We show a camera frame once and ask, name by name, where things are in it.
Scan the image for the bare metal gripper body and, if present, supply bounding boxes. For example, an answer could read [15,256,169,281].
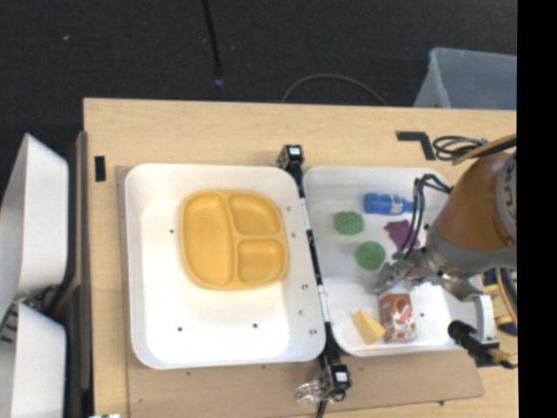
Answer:
[400,247,485,301]

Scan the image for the green round doughnut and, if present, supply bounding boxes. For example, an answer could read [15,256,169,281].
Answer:
[353,239,387,272]

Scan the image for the brown and white carton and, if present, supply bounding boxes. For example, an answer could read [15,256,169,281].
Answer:
[377,290,419,345]

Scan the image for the white plastic tray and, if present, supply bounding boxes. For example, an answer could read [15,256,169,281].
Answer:
[301,165,485,359]
[124,162,328,371]

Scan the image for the purple grapes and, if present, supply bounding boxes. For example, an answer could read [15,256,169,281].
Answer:
[383,219,422,251]

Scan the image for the yellow cheese wedge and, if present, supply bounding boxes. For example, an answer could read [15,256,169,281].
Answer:
[351,307,388,346]

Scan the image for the green grapes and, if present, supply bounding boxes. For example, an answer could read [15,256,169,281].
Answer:
[332,210,366,237]

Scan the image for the blue bottle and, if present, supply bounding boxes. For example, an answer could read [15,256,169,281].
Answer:
[362,192,417,215]

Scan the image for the thin black and white rod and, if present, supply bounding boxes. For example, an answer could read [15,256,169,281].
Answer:
[293,165,341,367]

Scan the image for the orange divided plate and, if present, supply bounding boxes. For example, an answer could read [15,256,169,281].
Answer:
[178,189,291,292]

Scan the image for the pale blue plastic bin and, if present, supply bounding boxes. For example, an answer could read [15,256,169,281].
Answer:
[413,46,518,111]

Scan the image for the black cylinder on white bracket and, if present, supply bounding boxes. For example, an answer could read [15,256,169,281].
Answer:
[447,292,502,367]

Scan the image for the black block with thin wires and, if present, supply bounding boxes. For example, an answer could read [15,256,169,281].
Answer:
[277,144,305,170]
[323,363,353,394]

